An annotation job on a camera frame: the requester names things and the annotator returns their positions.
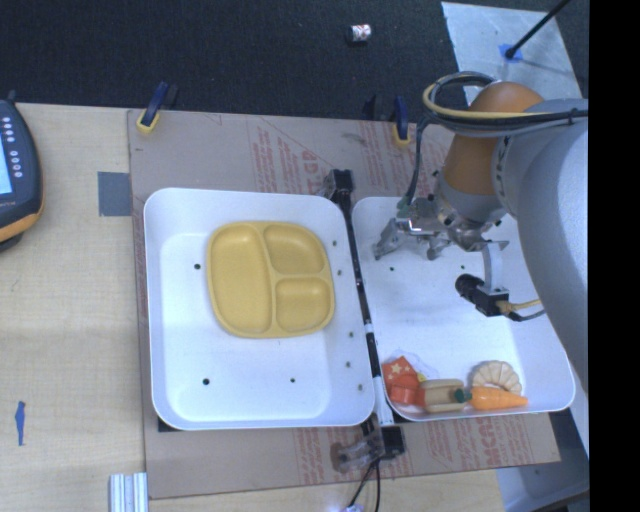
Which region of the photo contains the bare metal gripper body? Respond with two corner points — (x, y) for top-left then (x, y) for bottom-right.
(396, 196), (507, 253)

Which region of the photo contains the thin black and white rod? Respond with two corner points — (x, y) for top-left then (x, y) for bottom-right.
(337, 192), (394, 427)

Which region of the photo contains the white plastic tray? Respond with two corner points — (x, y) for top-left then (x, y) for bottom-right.
(143, 187), (377, 432)
(351, 195), (577, 423)

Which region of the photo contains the orange pizza slice with stars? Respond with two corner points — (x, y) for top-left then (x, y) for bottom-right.
(381, 355), (419, 389)

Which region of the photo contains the brown cardboard board, red print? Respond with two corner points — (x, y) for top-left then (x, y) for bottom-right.
(126, 108), (562, 501)

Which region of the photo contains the beige toy croissant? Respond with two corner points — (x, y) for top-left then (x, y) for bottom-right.
(471, 359), (524, 396)

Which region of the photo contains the tan toy hot dog bun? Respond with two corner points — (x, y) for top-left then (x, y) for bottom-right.
(418, 378), (470, 414)

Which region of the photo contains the orange-red toy block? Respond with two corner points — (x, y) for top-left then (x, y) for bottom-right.
(389, 383), (422, 407)

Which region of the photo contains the yellow divided plate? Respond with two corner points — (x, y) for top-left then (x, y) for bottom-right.
(206, 221), (336, 340)

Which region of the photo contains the orange carrot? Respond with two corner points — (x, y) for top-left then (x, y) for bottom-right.
(453, 385), (530, 413)

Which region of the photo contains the small white and red can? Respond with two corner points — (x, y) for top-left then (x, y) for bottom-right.
(345, 23), (373, 47)

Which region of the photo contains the black cylinder on white bracket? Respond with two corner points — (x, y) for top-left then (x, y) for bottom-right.
(454, 241), (512, 319)

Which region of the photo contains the black block with thin wires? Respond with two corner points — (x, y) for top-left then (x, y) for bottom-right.
(329, 423), (407, 472)
(322, 168), (357, 202)

